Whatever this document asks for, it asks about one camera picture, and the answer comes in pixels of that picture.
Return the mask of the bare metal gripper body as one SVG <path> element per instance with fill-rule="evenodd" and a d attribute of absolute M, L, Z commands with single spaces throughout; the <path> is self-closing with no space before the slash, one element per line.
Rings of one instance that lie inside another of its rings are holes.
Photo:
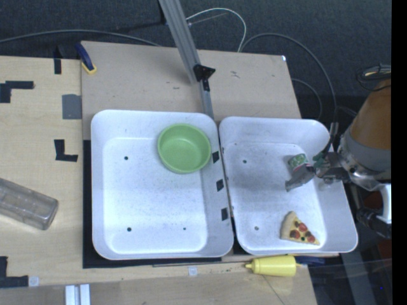
<path fill-rule="evenodd" d="M 353 155 L 320 152 L 314 156 L 314 172 L 325 183 L 343 181 L 367 191 L 377 191 L 391 180 L 391 168 L 374 170 L 358 162 Z"/>

